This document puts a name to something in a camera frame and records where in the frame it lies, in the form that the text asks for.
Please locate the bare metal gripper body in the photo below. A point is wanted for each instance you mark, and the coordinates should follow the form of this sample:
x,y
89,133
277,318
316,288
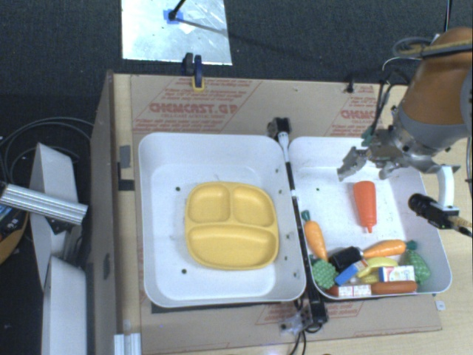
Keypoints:
x,y
388,148

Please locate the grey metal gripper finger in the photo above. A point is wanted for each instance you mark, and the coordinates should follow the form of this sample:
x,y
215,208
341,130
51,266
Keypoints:
x,y
351,163
388,169

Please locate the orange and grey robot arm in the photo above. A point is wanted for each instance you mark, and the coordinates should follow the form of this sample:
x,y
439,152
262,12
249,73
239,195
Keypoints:
x,y
434,94

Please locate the white plastic tray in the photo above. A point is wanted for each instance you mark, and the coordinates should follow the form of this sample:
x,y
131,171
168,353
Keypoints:
x,y
166,235
332,194

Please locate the orange bottle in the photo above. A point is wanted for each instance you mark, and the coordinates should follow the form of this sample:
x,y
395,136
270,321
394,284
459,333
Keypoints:
x,y
365,202

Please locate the thin black and white rod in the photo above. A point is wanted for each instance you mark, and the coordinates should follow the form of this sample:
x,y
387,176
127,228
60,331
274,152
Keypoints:
x,y
292,183

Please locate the orange carrot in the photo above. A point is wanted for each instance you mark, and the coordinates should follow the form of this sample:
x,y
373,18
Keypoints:
x,y
386,249
316,237

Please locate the yellow banana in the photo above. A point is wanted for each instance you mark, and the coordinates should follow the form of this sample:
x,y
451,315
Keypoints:
x,y
380,263

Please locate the black can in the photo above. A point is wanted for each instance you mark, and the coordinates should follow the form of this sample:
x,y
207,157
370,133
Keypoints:
x,y
343,258

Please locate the white carton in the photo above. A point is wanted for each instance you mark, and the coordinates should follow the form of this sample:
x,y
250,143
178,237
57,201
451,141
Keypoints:
x,y
397,273

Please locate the green bumpy toy vegetable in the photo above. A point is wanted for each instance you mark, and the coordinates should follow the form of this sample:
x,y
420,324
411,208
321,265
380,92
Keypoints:
x,y
324,273

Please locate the red sausage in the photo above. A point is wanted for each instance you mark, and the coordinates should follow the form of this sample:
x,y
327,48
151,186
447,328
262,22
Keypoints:
x,y
393,287

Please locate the white and red packet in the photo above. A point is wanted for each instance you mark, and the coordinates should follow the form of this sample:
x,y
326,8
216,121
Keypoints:
x,y
354,291

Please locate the brown cardboard board red print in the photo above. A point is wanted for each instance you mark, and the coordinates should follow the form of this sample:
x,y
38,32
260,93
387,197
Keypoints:
x,y
229,105

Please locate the yellow divided plate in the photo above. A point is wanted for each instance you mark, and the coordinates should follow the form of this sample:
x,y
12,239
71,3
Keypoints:
x,y
231,231

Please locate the black cylinder on white bracket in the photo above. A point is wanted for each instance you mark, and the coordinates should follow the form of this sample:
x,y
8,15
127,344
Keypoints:
x,y
425,205

